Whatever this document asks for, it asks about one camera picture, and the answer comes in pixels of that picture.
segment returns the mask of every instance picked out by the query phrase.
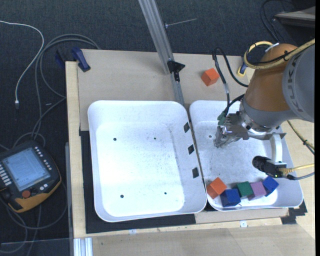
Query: wooden table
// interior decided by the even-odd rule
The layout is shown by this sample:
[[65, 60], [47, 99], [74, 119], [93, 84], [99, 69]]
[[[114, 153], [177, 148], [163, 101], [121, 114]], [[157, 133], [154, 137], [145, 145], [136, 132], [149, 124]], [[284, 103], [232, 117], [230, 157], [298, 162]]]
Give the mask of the wooden table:
[[[297, 217], [297, 225], [283, 225], [280, 217], [288, 216], [289, 209], [274, 208], [230, 212], [203, 211], [195, 214], [196, 224], [188, 226], [86, 233], [79, 129], [88, 130], [89, 104], [96, 100], [173, 100], [174, 98], [170, 89], [171, 84], [167, 82], [169, 78], [162, 74], [156, 52], [83, 50], [83, 53], [94, 72], [83, 73], [76, 62], [66, 63], [72, 226], [75, 239], [93, 238], [94, 255], [106, 255], [106, 252], [107, 255], [128, 253], [196, 255], [192, 254], [191, 246], [193, 250], [199, 252], [216, 250], [224, 255], [229, 251], [238, 251], [237, 255], [256, 255], [253, 250], [258, 248], [261, 250], [259, 255], [264, 255], [267, 249], [269, 251], [265, 255], [271, 255], [271, 252], [274, 252], [274, 255], [287, 255], [286, 253], [290, 251], [293, 255], [300, 255], [297, 252], [301, 252], [301, 255], [315, 254], [314, 176], [300, 182], [308, 213]], [[174, 58], [186, 65], [180, 72], [186, 109], [195, 100], [226, 98], [220, 80], [207, 87], [200, 79], [205, 70], [213, 67], [210, 55], [175, 54]], [[228, 58], [232, 70], [236, 71], [242, 63], [241, 58], [238, 56]], [[230, 78], [223, 59], [219, 56], [218, 60], [229, 83], [231, 99], [244, 93], [245, 88]], [[251, 70], [247, 72], [247, 77], [240, 78], [244, 83], [248, 83], [248, 77], [250, 78], [252, 74]], [[294, 125], [309, 141], [314, 142], [313, 123], [294, 121]], [[286, 123], [282, 125], [282, 129], [287, 133], [286, 143], [294, 165], [314, 163], [313, 155], [302, 145]], [[299, 175], [311, 171], [306, 169]]]

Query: display screen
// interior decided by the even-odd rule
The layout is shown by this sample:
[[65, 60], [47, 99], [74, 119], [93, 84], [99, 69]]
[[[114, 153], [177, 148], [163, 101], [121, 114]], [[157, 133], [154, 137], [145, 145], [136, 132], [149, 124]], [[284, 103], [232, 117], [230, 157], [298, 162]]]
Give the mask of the display screen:
[[50, 177], [32, 148], [15, 153], [2, 161], [19, 191]]

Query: colored cube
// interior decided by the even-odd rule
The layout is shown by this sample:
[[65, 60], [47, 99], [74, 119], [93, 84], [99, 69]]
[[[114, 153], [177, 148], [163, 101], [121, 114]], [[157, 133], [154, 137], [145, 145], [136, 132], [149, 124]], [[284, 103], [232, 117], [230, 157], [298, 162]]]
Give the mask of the colored cube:
[[221, 203], [223, 207], [236, 206], [241, 202], [238, 189], [226, 189], [221, 195]]
[[212, 199], [215, 199], [217, 196], [221, 195], [221, 193], [226, 189], [226, 184], [224, 184], [224, 182], [219, 177], [217, 177], [206, 187], [206, 192]]
[[267, 192], [262, 181], [250, 183], [253, 194], [248, 196], [249, 200], [255, 200], [264, 197]]
[[219, 77], [217, 71], [214, 68], [210, 68], [202, 74], [201, 79], [206, 86], [210, 86], [216, 83]]
[[239, 190], [241, 198], [251, 196], [254, 193], [248, 181], [238, 183], [236, 189]]
[[276, 180], [271, 176], [266, 177], [262, 184], [266, 191], [266, 197], [269, 196], [273, 191], [275, 191], [275, 189], [279, 186], [279, 183], [276, 182]]

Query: black floor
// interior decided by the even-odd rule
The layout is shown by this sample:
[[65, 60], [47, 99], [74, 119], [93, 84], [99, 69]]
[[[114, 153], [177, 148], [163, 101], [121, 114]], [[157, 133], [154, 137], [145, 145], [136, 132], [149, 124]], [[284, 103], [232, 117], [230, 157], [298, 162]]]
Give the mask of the black floor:
[[[314, 28], [283, 26], [279, 21], [269, 23], [272, 16], [283, 11], [296, 11], [315, 6], [315, 0], [271, 0], [265, 4], [268, 28], [261, 19], [264, 0], [158, 0], [162, 19], [167, 24], [196, 19], [169, 26], [167, 33], [174, 53], [210, 54], [221, 47], [227, 55], [241, 56], [249, 45], [257, 41], [290, 43], [297, 46], [315, 37]], [[102, 49], [154, 52], [146, 21], [138, 0], [3, 0], [0, 1], [0, 20], [27, 24], [39, 29], [45, 44], [63, 34], [81, 34], [94, 40]], [[25, 26], [0, 22], [0, 145], [11, 148], [25, 133], [32, 132], [39, 118], [35, 87], [35, 66], [22, 78], [18, 89], [20, 108], [15, 109], [15, 86], [41, 46], [39, 34]], [[73, 60], [72, 47], [92, 48], [86, 43], [61, 43], [48, 50], [43, 57], [43, 72], [47, 82], [59, 94], [65, 95], [65, 72], [56, 63], [59, 52], [64, 60]], [[39, 94], [44, 113], [61, 98], [40, 79]], [[67, 105], [62, 102], [41, 122], [41, 135], [46, 149], [56, 161], [66, 181], [65, 144], [68, 141]], [[20, 142], [29, 139], [24, 137]], [[56, 220], [66, 204], [61, 186], [42, 204], [40, 226]], [[37, 225], [39, 209], [21, 214], [27, 225]], [[23, 241], [24, 229], [16, 225], [0, 204], [0, 243]], [[33, 239], [33, 231], [27, 240]], [[51, 228], [41, 229], [36, 240], [67, 238], [68, 216]]]

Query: white tray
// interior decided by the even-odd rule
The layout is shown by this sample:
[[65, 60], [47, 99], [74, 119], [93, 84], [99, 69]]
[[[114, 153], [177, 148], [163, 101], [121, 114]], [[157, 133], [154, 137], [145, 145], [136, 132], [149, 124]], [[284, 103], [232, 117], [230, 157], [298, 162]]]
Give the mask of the white tray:
[[[253, 167], [252, 159], [255, 156], [271, 158], [269, 141], [250, 138], [231, 142], [224, 148], [216, 148], [213, 140], [217, 130], [217, 117], [225, 109], [226, 101], [198, 100], [190, 106], [190, 117], [199, 154], [200, 164], [206, 186], [216, 177], [233, 188], [241, 182], [262, 181], [267, 175]], [[239, 110], [239, 103], [231, 106], [229, 113]], [[283, 161], [293, 167], [286, 141], [282, 139]], [[297, 180], [277, 178], [277, 189], [269, 196], [260, 199], [242, 199], [233, 207], [223, 207], [220, 196], [212, 199], [207, 195], [209, 204], [219, 211], [247, 210], [262, 208], [296, 207], [302, 203], [303, 193]]]
[[88, 109], [94, 207], [107, 222], [197, 213], [206, 189], [187, 111], [173, 101]]

